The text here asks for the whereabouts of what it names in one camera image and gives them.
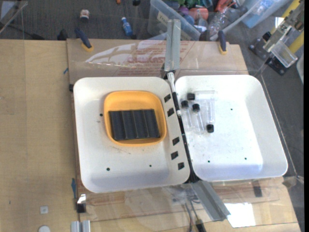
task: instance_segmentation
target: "clear plastic bin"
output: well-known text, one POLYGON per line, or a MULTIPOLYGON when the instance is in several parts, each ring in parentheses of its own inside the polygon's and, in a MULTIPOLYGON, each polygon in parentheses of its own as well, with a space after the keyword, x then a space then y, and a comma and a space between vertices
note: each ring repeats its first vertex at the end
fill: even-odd
POLYGON ((242 22, 251 29, 290 1, 291 0, 261 0, 260 3, 256 3, 255 5, 253 5, 254 2, 252 1, 251 4, 254 6, 254 9, 244 17, 242 22))
MULTIPOLYGON (((223 32, 227 32, 242 21, 247 15, 251 14, 252 9, 260 4, 262 0, 239 0, 241 4, 246 4, 248 11, 235 22, 223 29, 223 32)), ((152 23, 148 25, 148 32, 153 35, 159 35, 166 31, 167 20, 169 19, 179 19, 182 24, 182 40, 198 41, 200 37, 200 32, 192 25, 190 25, 181 15, 179 15, 175 10, 168 7, 162 0, 150 0, 150 12, 149 20, 152 23)), ((211 40, 216 40, 217 35, 211 37, 211 40)))

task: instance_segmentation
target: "blue bottle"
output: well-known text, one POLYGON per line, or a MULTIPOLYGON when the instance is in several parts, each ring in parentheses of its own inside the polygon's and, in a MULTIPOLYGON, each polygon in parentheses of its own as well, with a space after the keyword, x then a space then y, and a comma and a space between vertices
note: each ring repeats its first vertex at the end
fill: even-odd
POLYGON ((124 28, 126 36, 132 36, 133 31, 132 31, 130 24, 127 22, 126 18, 122 17, 121 20, 122 20, 122 23, 123 23, 122 27, 124 28))

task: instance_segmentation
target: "wooden table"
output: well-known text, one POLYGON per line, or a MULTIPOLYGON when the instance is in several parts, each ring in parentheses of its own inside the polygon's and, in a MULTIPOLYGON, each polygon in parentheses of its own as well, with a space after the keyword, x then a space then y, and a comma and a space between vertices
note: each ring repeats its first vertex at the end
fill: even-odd
MULTIPOLYGON (((231 50, 245 67, 239 46, 231 45, 231 50)), ((70 223, 79 219, 71 188, 76 164, 67 68, 66 42, 0 40, 1 232, 35 232, 41 225, 69 232, 70 223), (41 214, 44 206, 48 212, 41 214)), ((280 195, 291 206, 288 192, 280 195)), ((168 214, 164 217, 157 222, 168 221, 168 214)), ((294 222, 239 229, 225 220, 205 227, 208 232, 300 231, 296 218, 290 220, 294 222)), ((119 224, 119 231, 149 231, 134 218, 92 223, 92 231, 114 232, 119 224)))

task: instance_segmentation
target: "black cap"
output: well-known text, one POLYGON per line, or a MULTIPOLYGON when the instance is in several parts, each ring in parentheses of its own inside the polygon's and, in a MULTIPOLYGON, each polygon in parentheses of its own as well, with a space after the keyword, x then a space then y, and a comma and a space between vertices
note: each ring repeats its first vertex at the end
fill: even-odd
POLYGON ((182 105, 182 108, 189 107, 189 102, 188 101, 182 101, 181 105, 182 105))
POLYGON ((187 94, 187 99, 189 101, 194 101, 195 100, 195 94, 194 93, 188 93, 187 94))
POLYGON ((199 112, 201 110, 200 107, 199 107, 199 104, 192 105, 192 108, 193 108, 194 112, 199 112))
POLYGON ((206 126, 206 129, 207 129, 207 132, 209 132, 209 133, 214 132, 214 127, 213 127, 212 124, 207 125, 207 126, 206 126))

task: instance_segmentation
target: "white round object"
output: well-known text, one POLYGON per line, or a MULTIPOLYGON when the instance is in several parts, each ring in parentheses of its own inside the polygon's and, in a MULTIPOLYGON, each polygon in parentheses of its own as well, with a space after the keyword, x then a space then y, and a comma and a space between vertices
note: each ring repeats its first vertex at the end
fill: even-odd
POLYGON ((49 229, 48 226, 43 225, 43 226, 40 226, 40 227, 39 227, 38 232, 50 232, 50 229, 49 229))

